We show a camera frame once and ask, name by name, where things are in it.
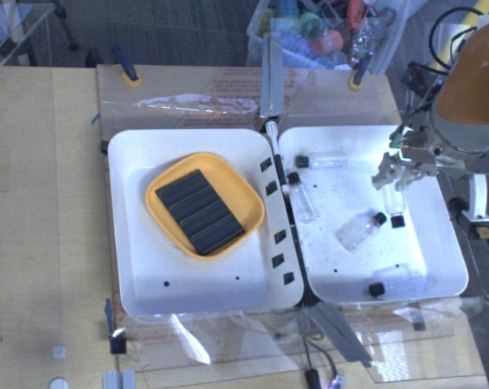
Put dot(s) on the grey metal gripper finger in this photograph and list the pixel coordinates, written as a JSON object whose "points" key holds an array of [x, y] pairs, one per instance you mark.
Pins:
{"points": [[384, 172], [402, 180]]}

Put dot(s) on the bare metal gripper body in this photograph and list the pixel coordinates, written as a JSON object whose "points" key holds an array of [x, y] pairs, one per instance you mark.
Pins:
{"points": [[424, 152]]}

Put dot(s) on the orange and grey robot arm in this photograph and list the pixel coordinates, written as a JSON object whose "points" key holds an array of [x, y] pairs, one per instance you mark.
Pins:
{"points": [[467, 87]]}

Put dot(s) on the clear plastic bottle black cap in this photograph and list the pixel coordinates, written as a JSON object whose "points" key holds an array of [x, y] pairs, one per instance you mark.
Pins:
{"points": [[303, 205], [327, 160], [355, 231], [398, 278], [394, 205]]}

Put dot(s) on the white plastic tray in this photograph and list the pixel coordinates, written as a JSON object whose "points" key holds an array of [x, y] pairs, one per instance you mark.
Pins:
{"points": [[203, 286], [349, 274]]}

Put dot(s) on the yellow plate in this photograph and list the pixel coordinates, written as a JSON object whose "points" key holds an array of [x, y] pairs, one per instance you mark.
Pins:
{"points": [[232, 176]]}

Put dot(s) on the clear plastic storage bin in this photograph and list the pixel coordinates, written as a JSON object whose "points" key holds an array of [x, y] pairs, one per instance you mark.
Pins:
{"points": [[317, 22]]}

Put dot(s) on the black ribbed block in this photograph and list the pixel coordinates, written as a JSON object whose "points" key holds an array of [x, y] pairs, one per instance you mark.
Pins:
{"points": [[199, 212]]}

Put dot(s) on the black cylinder on white bracket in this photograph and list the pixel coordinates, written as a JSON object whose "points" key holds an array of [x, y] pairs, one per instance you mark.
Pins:
{"points": [[477, 213]]}

